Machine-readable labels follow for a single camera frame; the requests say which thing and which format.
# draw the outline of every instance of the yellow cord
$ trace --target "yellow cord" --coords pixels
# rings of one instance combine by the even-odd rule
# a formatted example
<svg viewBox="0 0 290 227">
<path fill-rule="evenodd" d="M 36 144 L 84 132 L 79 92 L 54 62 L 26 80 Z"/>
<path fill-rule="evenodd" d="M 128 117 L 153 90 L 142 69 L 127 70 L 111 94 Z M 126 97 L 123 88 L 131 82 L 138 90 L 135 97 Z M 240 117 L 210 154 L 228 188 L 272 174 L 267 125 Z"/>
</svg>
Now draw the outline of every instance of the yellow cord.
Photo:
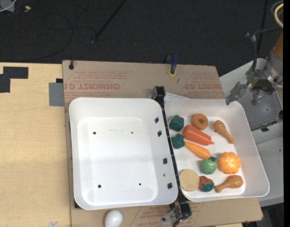
<svg viewBox="0 0 290 227">
<path fill-rule="evenodd" d="M 280 19 L 278 18 L 278 15 L 277 15 L 278 11 L 279 11 L 282 7 L 283 7 L 283 3 L 280 4 L 280 5 L 278 5 L 278 6 L 276 7 L 276 9 L 275 9 L 275 11 L 274 11 L 274 19 L 275 19 L 276 23 L 277 23 L 280 27 L 283 28 L 283 23 L 280 21 Z"/>
</svg>

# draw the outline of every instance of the blue clamp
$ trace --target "blue clamp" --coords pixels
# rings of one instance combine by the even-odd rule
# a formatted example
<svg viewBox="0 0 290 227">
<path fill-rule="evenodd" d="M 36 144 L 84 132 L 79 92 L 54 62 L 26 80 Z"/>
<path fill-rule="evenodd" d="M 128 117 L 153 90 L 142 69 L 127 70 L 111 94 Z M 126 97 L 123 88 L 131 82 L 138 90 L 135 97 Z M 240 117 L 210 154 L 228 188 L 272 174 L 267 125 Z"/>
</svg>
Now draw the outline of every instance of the blue clamp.
<svg viewBox="0 0 290 227">
<path fill-rule="evenodd" d="M 173 55 L 173 60 L 171 67 L 169 68 L 169 76 L 174 77 L 176 75 L 176 64 L 177 64 L 177 55 Z"/>
</svg>

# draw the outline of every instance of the toy chicken leg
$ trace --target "toy chicken leg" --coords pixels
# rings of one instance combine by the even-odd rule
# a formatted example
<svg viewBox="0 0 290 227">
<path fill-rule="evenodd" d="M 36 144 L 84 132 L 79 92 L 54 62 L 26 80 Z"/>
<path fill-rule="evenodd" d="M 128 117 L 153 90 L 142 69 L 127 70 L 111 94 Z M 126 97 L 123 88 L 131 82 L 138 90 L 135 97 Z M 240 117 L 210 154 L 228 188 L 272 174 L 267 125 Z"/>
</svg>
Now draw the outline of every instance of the toy chicken leg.
<svg viewBox="0 0 290 227">
<path fill-rule="evenodd" d="M 220 185 L 214 186 L 215 192 L 221 192 L 224 188 L 239 188 L 244 184 L 243 178 L 239 175 L 229 176 L 225 182 Z"/>
<path fill-rule="evenodd" d="M 227 129 L 226 129 L 225 124 L 224 124 L 222 121 L 220 121 L 220 120 L 215 121 L 214 124 L 213 124 L 213 128 L 214 128 L 217 132 L 219 132 L 219 133 L 221 133 L 222 135 L 224 135 L 224 136 L 229 140 L 229 142 L 230 142 L 231 144 L 234 144 L 234 143 L 235 143 L 235 140 L 234 140 L 234 139 L 232 138 L 232 136 L 229 134 L 229 132 L 228 132 Z"/>
</svg>

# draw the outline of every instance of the light wooden surface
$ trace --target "light wooden surface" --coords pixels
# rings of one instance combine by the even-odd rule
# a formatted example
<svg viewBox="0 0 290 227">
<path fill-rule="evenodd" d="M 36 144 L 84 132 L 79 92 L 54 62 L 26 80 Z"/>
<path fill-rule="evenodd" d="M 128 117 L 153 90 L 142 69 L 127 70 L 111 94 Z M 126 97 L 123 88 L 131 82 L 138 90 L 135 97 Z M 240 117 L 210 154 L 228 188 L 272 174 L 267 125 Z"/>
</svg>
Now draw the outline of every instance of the light wooden surface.
<svg viewBox="0 0 290 227">
<path fill-rule="evenodd" d="M 0 227 L 70 226 L 64 107 L 49 106 L 49 82 L 59 64 L 28 66 L 28 79 L 11 79 L 0 93 Z"/>
<path fill-rule="evenodd" d="M 231 224 L 231 225 L 217 225 L 215 227 L 243 227 L 243 224 Z"/>
</svg>

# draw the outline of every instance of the plastic bread roll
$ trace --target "plastic bread roll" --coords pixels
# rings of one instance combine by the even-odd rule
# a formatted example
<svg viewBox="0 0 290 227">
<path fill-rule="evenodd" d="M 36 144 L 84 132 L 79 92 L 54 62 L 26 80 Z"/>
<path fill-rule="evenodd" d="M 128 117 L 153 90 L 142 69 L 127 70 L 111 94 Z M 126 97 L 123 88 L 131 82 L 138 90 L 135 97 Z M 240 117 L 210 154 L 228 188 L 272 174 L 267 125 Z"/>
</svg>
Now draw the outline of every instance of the plastic bread roll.
<svg viewBox="0 0 290 227">
<path fill-rule="evenodd" d="M 198 174 L 191 169 L 181 171 L 179 174 L 179 179 L 182 189 L 186 191 L 195 191 L 200 185 L 200 178 Z"/>
</svg>

